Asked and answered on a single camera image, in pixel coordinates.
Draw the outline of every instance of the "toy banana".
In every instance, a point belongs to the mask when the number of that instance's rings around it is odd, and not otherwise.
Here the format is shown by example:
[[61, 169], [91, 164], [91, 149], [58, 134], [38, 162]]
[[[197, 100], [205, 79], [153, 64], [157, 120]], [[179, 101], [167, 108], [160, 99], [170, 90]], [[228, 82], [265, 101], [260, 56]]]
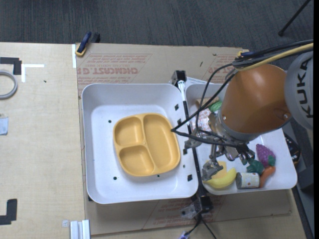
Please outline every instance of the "toy banana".
[[210, 185], [211, 187], [213, 187], [215, 189], [225, 188], [233, 183], [233, 181], [236, 178], [236, 173], [237, 173], [236, 169], [233, 167], [229, 171], [227, 171], [225, 176], [220, 177], [220, 178], [212, 177], [210, 180], [203, 181], [203, 182], [207, 183], [208, 185]]

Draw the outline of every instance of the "gray ring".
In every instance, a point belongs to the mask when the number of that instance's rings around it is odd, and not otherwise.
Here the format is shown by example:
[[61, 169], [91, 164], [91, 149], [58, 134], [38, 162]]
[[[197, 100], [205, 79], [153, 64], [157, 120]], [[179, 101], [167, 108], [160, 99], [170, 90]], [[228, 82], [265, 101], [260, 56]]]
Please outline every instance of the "gray ring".
[[12, 97], [14, 95], [14, 93], [16, 92], [16, 90], [18, 88], [18, 81], [16, 80], [16, 78], [15, 78], [15, 76], [13, 74], [11, 74], [9, 72], [6, 72], [6, 71], [0, 71], [0, 75], [8, 76], [14, 82], [14, 87], [9, 93], [4, 94], [4, 95], [0, 95], [0, 100], [1, 99], [8, 99], [8, 98]]

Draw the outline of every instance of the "yellow divided plate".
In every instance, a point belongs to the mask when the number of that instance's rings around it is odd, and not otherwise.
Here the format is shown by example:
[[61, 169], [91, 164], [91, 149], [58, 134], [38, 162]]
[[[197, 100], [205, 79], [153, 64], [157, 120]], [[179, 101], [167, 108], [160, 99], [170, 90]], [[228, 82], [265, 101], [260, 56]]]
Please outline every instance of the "yellow divided plate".
[[174, 169], [180, 151], [172, 126], [161, 114], [147, 113], [119, 120], [113, 129], [116, 154], [133, 176], [150, 176]]

